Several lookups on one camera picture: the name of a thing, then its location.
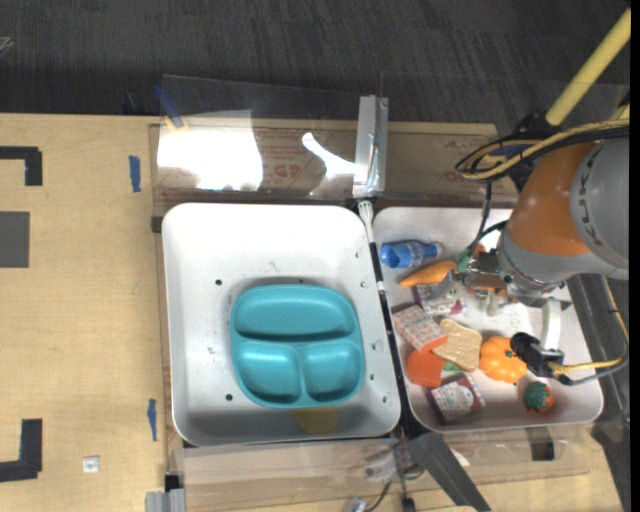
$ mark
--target white tray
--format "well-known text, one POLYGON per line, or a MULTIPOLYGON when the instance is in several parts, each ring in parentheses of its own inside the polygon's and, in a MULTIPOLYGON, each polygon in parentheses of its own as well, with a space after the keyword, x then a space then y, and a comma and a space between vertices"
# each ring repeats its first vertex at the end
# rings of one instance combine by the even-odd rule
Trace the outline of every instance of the white tray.
POLYGON ((162 224, 173 419, 192 444, 376 437, 393 429, 400 400, 364 225, 345 208, 182 204, 162 224), (257 405, 236 382, 229 316, 249 288, 332 288, 353 304, 366 373, 335 407, 326 434, 305 433, 290 410, 257 405))
MULTIPOLYGON (((510 210, 493 210, 487 226, 509 218, 510 210)), ((455 256, 475 237, 480 223, 480 210, 462 208, 387 208, 374 219, 374 236, 378 248, 385 242, 422 240, 441 242, 444 254, 439 260, 455 259, 455 256)), ((495 247, 498 235, 491 234, 483 240, 487 249, 495 247)), ((414 302, 411 290, 398 285, 415 269, 390 269, 382 266, 382 275, 389 306, 392 311, 414 302)), ((554 292, 557 299, 570 300, 566 289, 554 292)), ((486 304, 468 300, 467 310, 451 318, 462 325, 476 329, 483 339, 492 335, 512 336, 517 331, 526 331, 533 336, 542 334, 542 311, 520 304, 508 306, 509 314, 490 318, 484 313, 486 304)), ((517 386, 497 382, 488 378, 481 370, 472 372, 487 406, 457 420, 455 424, 441 425, 427 402, 425 388, 412 384, 406 376, 406 362, 411 346, 398 334, 396 342, 405 374, 409 402, 414 416, 426 428, 437 432, 462 432, 471 430, 506 429, 544 425, 589 423, 595 420, 603 406, 600 384, 597 380, 576 387, 568 387, 555 380, 548 381, 555 394, 556 406, 546 415, 527 411, 521 402, 525 386, 538 379, 531 373, 520 380, 517 386)), ((567 364, 591 361, 586 342, 580 328, 575 309, 570 307, 562 313, 560 347, 565 352, 567 364)), ((592 371, 576 372, 579 378, 592 371)), ((443 372, 443 377, 453 374, 443 372)))

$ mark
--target blue tape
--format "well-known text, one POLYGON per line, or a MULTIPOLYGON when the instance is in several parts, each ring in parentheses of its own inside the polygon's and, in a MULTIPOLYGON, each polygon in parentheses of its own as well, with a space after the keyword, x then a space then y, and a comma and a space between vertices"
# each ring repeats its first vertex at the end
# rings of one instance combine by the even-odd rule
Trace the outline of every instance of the blue tape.
POLYGON ((151 437, 154 442, 158 440, 158 430, 156 427, 157 422, 156 413, 156 401, 153 398, 149 398, 149 407, 147 407, 147 418, 149 418, 149 426, 151 427, 151 437))
POLYGON ((156 98, 160 102, 160 106, 163 108, 167 117, 171 121, 171 124, 175 128, 184 127, 184 122, 182 121, 182 116, 180 115, 180 111, 178 110, 178 106, 176 102, 173 100, 173 96, 169 91, 164 90, 159 85, 154 86, 153 92, 156 95, 156 98))
POLYGON ((129 155, 129 177, 133 191, 140 192, 140 159, 137 156, 129 155))
POLYGON ((489 153, 490 156, 506 156, 511 158, 518 153, 522 153, 525 149, 530 148, 533 144, 514 144, 513 146, 505 146, 503 148, 494 149, 489 153))

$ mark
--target orange toy fruit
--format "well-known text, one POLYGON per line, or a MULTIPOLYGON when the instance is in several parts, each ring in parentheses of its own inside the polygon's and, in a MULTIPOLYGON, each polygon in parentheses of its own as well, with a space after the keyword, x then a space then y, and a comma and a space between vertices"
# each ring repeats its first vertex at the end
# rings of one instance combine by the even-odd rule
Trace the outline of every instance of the orange toy fruit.
POLYGON ((494 336, 480 347, 480 369, 494 380, 514 384, 527 374, 527 365, 511 350, 511 339, 494 336))

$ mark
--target wooden board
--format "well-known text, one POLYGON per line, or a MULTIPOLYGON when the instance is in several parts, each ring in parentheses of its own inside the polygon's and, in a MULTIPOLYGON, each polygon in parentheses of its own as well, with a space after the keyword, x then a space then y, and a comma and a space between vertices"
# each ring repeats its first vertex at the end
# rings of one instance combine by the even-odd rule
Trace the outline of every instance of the wooden board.
POLYGON ((0 145, 38 146, 44 171, 42 187, 25 187, 23 163, 0 160, 0 210, 31 214, 29 268, 0 269, 0 460, 18 458, 22 419, 42 418, 44 432, 43 471, 0 483, 3 512, 142 511, 163 486, 153 121, 0 115, 0 145), (100 471, 83 473, 93 455, 100 471))

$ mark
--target toy orange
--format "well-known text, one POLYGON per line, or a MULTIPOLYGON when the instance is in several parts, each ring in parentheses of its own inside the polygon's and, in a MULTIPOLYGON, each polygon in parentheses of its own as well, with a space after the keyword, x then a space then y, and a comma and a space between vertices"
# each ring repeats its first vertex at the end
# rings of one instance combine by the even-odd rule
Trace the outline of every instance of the toy orange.
POLYGON ((409 277, 405 277, 400 281, 400 286, 416 286, 418 284, 438 284, 442 281, 449 270, 455 270, 457 265, 455 261, 440 261, 429 265, 417 272, 414 272, 409 277))
POLYGON ((522 401, 530 411, 545 414, 556 404, 556 397, 544 382, 531 382, 524 388, 522 401))
POLYGON ((511 339, 494 336, 480 347, 480 369, 494 380, 518 382, 527 373, 527 365, 511 350, 511 339))

